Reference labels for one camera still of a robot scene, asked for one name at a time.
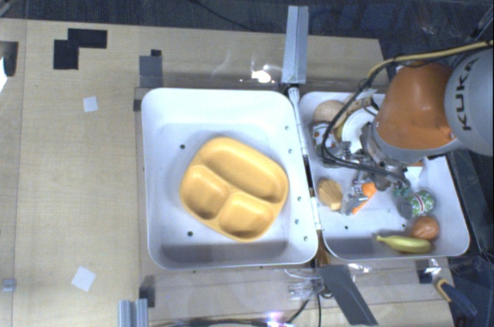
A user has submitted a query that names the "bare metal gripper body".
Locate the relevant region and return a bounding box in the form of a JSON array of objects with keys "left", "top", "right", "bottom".
[{"left": 357, "top": 123, "right": 411, "bottom": 192}]

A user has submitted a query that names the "orange carrot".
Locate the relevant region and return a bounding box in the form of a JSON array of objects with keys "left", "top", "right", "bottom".
[{"left": 348, "top": 181, "right": 377, "bottom": 215}]

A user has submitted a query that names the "yellow biscuit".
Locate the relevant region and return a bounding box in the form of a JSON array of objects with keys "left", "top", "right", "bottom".
[{"left": 316, "top": 178, "right": 344, "bottom": 212}]

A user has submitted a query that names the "orange brown croissant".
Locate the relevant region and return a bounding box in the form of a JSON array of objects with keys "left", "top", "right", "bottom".
[{"left": 409, "top": 215, "right": 441, "bottom": 241}]

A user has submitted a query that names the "yellow banana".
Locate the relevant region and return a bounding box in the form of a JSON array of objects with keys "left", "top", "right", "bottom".
[{"left": 375, "top": 234, "right": 432, "bottom": 255}]

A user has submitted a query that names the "white plastic tray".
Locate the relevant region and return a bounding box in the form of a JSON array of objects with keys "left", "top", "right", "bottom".
[
  {"left": 299, "top": 91, "right": 472, "bottom": 262},
  {"left": 140, "top": 87, "right": 320, "bottom": 272}
]

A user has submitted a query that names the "white can with coloured dots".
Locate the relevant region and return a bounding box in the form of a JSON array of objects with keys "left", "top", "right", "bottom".
[{"left": 312, "top": 123, "right": 337, "bottom": 156}]

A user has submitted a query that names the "yellow divided plate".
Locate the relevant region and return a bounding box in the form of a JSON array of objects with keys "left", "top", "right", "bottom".
[{"left": 178, "top": 136, "right": 291, "bottom": 244}]

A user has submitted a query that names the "pale wood board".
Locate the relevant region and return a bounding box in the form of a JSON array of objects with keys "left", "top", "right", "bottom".
[{"left": 0, "top": 17, "right": 457, "bottom": 327}]

